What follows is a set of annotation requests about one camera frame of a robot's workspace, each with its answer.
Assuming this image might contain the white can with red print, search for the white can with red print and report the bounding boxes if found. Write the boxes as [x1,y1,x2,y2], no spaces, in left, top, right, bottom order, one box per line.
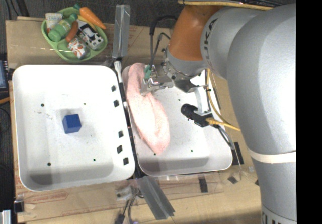
[67,37,91,60]

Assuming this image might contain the white plastic tray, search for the white plastic tray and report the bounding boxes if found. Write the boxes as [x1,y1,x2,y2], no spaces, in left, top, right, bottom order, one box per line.
[12,64,136,192]
[121,64,233,177]

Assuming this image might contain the cow print carton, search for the cow print carton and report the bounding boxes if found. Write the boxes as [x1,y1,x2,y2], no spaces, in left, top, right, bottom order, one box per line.
[76,20,105,51]

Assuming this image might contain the blue cube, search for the blue cube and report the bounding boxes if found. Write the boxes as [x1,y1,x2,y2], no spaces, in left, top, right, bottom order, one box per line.
[61,113,83,134]

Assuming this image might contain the white packet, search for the white packet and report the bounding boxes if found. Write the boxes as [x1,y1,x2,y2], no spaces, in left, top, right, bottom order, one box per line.
[45,12,63,34]

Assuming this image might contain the brown cardboard board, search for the brown cardboard board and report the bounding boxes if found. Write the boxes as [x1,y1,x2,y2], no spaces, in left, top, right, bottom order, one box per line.
[5,16,263,224]

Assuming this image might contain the green bottle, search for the green bottle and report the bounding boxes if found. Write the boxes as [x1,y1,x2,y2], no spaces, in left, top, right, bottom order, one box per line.
[47,13,79,43]

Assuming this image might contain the black cylinder on white bracket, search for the black cylinder on white bracket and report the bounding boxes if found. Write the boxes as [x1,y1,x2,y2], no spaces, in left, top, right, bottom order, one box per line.
[180,85,215,128]

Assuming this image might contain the green divided plate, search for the green divided plate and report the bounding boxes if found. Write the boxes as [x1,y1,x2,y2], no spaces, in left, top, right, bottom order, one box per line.
[41,7,109,64]

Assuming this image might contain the orange carrot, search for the orange carrot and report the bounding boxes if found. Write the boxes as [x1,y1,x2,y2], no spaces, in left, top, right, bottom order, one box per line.
[73,3,107,30]

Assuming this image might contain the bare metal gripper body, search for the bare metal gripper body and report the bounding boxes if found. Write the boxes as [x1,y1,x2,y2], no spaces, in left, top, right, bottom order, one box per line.
[140,61,203,96]

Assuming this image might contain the yellow banana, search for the yellow banana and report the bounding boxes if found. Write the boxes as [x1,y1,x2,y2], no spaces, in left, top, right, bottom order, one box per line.
[76,14,97,31]

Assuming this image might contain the brown sausage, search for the brown sausage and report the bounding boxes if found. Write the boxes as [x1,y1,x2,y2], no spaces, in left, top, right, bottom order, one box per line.
[65,20,79,43]

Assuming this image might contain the pink cloth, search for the pink cloth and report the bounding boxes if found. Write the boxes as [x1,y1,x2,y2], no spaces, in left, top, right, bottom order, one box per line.
[125,62,171,156]

